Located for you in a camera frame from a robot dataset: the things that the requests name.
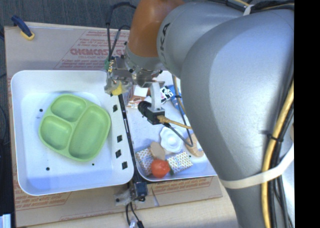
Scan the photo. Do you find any blue packet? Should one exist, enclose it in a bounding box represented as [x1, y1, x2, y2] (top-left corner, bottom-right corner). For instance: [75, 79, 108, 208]
[166, 85, 188, 116]

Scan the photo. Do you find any orange and white carton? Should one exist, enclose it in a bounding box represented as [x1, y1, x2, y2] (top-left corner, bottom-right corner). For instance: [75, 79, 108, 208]
[126, 88, 151, 109]

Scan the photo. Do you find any green divided plate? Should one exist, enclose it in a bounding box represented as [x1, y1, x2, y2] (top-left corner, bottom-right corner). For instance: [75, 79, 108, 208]
[38, 93, 112, 162]

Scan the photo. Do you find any brown cardboard board red print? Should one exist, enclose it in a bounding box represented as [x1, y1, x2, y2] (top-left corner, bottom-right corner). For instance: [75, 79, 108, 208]
[4, 21, 224, 228]

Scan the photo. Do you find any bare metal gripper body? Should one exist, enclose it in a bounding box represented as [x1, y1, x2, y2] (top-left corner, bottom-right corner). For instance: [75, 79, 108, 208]
[107, 56, 165, 84]

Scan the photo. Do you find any black block with thin wires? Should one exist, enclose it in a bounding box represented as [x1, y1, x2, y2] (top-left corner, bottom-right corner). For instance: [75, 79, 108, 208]
[133, 181, 149, 202]

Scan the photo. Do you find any white plastic tray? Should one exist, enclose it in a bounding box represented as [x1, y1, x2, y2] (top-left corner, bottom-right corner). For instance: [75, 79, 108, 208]
[10, 70, 135, 196]
[121, 70, 218, 182]

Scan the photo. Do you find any black cylinder on white bracket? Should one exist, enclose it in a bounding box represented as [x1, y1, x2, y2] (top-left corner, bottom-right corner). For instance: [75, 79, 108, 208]
[137, 81, 166, 125]

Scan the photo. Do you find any beige biscuit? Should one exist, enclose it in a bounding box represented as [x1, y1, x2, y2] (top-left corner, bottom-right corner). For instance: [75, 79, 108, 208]
[149, 141, 167, 161]

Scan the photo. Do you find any yellow toy food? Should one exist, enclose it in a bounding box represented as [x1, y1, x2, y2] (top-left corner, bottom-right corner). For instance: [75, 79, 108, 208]
[111, 82, 124, 97]

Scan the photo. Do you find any thin black and white rod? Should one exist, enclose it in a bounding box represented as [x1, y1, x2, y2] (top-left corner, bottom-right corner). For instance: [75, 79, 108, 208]
[117, 93, 141, 185]

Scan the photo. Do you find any red tomato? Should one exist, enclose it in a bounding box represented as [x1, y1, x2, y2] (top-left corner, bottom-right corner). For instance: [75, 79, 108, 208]
[150, 159, 172, 179]

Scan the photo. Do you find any black and white packet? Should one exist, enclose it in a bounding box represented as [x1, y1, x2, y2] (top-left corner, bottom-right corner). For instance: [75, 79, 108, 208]
[159, 86, 175, 103]

